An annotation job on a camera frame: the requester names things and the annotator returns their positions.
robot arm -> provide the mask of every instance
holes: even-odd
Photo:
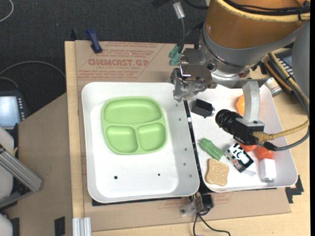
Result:
[[[178,60],[179,68],[174,70],[174,98],[179,101],[216,84],[242,88],[244,81],[239,74],[254,67],[267,53],[295,41],[301,25],[299,16],[309,9],[302,5],[310,0],[228,0],[244,8],[243,15],[236,15],[229,4],[218,1],[210,2],[199,45],[184,49]],[[256,14],[247,12],[253,8]],[[295,14],[286,18],[280,16],[289,13],[283,12],[285,9],[279,12],[266,8],[296,9]]]

small box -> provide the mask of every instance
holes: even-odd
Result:
[[[193,103],[191,111],[197,115],[200,115],[206,118],[209,116],[213,116],[215,108],[209,102],[196,99],[196,101]]]

orange object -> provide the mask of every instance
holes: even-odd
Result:
[[[239,143],[239,145],[245,152],[250,152],[258,147],[257,145],[244,145],[242,143]]]
[[[237,103],[236,103],[236,108],[238,110],[238,113],[240,115],[244,115],[244,111],[245,111],[245,98],[244,95],[240,96]]]
[[[272,159],[274,157],[274,152],[272,150],[268,150],[265,147],[258,147],[256,149],[256,156],[259,160],[268,158]]]
[[[305,0],[231,1],[265,8],[284,8],[302,6]],[[236,16],[224,9],[216,0],[210,0],[206,17],[206,29],[209,37],[217,45],[236,49],[252,48],[278,41],[296,31],[300,24],[301,22],[265,22]]]

green divided plate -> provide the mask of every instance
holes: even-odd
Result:
[[[116,153],[145,154],[162,149],[167,140],[161,106],[149,97],[121,97],[107,101],[102,109],[106,142]]]

blue clamp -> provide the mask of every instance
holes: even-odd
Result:
[[[95,30],[93,30],[92,28],[87,28],[85,33],[88,37],[88,40],[90,40],[92,42],[91,47],[92,47],[94,53],[96,53],[96,54],[101,53],[103,51],[103,49],[99,45]]]

